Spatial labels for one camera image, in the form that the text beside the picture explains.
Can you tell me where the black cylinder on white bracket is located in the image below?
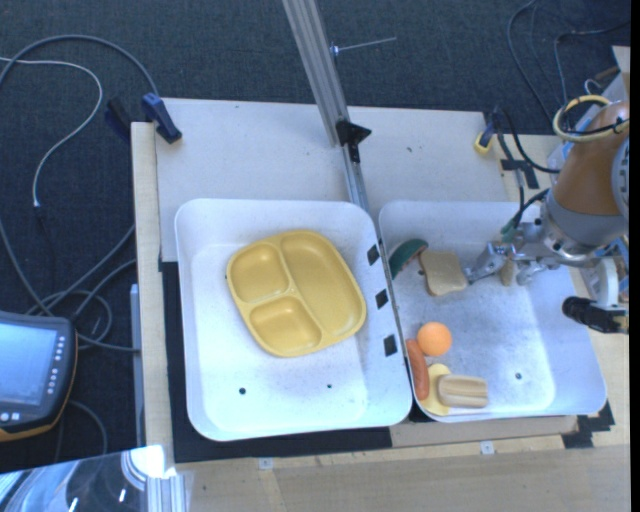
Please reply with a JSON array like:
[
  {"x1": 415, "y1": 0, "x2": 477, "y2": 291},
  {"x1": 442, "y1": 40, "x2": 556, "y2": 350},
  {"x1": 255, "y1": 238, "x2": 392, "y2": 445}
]
[{"x1": 561, "y1": 254, "x2": 630, "y2": 335}]

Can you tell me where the tan bread bun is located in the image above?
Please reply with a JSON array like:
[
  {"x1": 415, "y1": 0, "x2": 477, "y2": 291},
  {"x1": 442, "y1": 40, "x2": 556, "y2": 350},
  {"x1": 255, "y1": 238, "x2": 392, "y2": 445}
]
[{"x1": 436, "y1": 374, "x2": 490, "y2": 410}]

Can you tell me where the orange ball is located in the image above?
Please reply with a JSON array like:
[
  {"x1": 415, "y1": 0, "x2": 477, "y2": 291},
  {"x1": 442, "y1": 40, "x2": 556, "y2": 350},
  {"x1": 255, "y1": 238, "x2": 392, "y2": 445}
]
[{"x1": 416, "y1": 321, "x2": 454, "y2": 358}]

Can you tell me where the yellow divided plate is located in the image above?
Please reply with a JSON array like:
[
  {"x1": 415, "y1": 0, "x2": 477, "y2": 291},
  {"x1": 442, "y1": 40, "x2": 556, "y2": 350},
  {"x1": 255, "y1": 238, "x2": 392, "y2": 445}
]
[{"x1": 225, "y1": 229, "x2": 368, "y2": 359}]

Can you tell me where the white plastic tray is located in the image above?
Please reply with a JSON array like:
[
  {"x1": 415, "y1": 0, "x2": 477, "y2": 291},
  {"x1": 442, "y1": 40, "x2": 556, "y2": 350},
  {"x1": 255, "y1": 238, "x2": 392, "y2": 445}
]
[
  {"x1": 377, "y1": 199, "x2": 609, "y2": 424},
  {"x1": 173, "y1": 197, "x2": 414, "y2": 443}
]

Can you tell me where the green and tan round toy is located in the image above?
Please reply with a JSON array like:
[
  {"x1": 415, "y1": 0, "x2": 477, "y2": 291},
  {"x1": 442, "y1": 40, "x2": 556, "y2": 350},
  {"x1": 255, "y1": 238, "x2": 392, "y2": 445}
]
[{"x1": 388, "y1": 237, "x2": 430, "y2": 282}]

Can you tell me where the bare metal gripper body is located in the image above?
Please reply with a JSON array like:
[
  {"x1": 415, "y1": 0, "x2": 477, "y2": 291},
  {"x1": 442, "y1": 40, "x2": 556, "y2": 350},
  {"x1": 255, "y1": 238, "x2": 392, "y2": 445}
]
[{"x1": 499, "y1": 219, "x2": 620, "y2": 271}]

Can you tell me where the yellow flat toy slice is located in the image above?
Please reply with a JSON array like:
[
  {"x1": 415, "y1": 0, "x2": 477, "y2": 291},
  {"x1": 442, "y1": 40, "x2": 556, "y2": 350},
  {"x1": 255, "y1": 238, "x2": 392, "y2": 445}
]
[{"x1": 423, "y1": 362, "x2": 454, "y2": 418}]

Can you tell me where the orange sausage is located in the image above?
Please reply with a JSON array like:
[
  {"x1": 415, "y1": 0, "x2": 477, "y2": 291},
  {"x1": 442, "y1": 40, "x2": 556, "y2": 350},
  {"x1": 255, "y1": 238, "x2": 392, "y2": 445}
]
[{"x1": 405, "y1": 338, "x2": 432, "y2": 402}]

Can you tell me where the tan toast slice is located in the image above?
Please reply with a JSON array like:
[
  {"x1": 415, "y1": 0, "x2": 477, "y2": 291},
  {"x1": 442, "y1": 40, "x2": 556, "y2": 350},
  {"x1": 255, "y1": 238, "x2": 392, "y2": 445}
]
[{"x1": 418, "y1": 249, "x2": 469, "y2": 298}]

